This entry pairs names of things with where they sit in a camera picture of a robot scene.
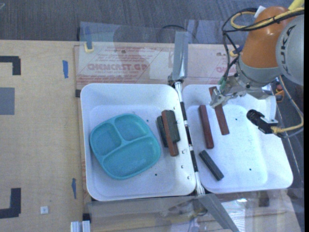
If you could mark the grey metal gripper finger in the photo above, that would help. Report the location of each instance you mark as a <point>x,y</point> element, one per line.
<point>214,100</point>
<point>224,100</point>

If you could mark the teal divided plate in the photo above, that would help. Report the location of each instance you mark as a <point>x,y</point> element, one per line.
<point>124,146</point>

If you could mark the dark green block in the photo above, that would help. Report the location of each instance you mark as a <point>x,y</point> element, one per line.
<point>161,132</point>
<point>174,126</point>

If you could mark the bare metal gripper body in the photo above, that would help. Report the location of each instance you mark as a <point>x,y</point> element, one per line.
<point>233,87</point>

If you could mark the white plastic tray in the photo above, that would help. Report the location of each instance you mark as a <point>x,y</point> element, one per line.
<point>241,153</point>
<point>135,93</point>

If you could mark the brown wooden block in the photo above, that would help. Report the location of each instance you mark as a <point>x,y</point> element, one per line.
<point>223,121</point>
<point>171,144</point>
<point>206,127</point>

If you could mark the small white square tile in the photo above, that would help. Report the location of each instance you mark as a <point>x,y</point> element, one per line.
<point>44,209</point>

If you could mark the dark grey block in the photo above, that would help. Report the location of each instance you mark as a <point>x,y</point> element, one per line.
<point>211,165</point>

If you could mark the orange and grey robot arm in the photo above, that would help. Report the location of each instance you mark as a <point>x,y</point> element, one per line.
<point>262,45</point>

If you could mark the black cylinder on white bracket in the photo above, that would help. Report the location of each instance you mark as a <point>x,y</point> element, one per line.
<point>259,121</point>

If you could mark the thin black and white rod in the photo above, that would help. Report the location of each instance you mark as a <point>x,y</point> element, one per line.
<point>187,127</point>

